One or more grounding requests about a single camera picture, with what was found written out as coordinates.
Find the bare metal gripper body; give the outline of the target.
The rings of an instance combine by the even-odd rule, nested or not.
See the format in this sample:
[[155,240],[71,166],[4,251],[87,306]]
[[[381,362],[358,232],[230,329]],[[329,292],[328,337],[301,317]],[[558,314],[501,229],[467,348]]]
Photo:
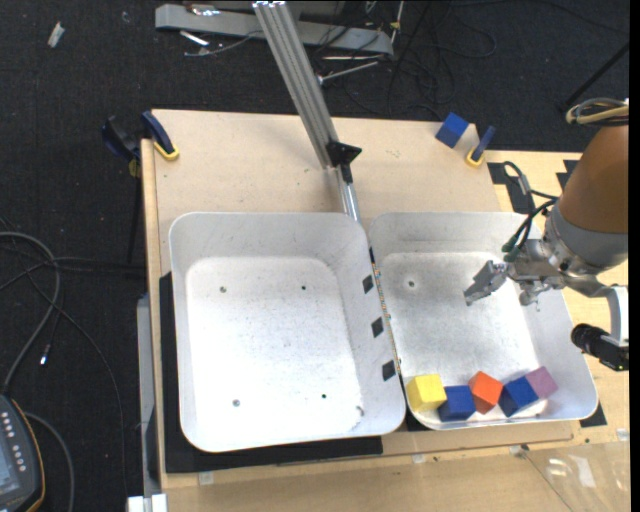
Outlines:
[[598,275],[619,264],[619,253],[587,249],[586,255],[561,241],[529,239],[509,263],[508,276],[520,286],[539,287],[543,292],[569,288],[586,297],[600,297],[606,285]]

